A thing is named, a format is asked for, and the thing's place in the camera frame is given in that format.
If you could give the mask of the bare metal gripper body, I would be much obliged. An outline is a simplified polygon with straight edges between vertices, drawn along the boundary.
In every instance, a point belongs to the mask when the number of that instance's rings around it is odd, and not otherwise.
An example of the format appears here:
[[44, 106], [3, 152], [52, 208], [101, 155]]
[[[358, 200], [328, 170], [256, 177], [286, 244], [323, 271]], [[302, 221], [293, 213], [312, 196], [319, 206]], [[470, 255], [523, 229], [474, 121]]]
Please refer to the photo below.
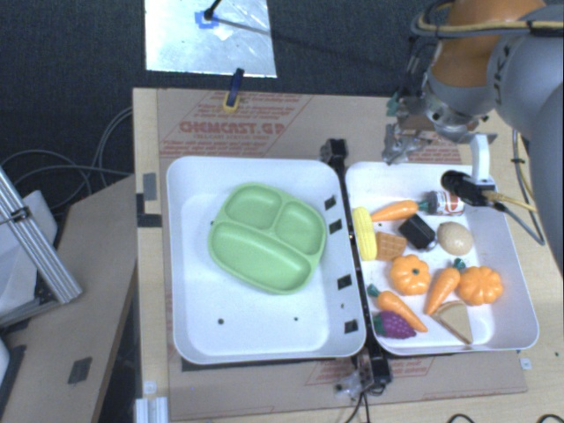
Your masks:
[[405, 101], [397, 110], [395, 134], [432, 141], [442, 137], [455, 144], [469, 144], [477, 119], [444, 105], [429, 106], [425, 101]]

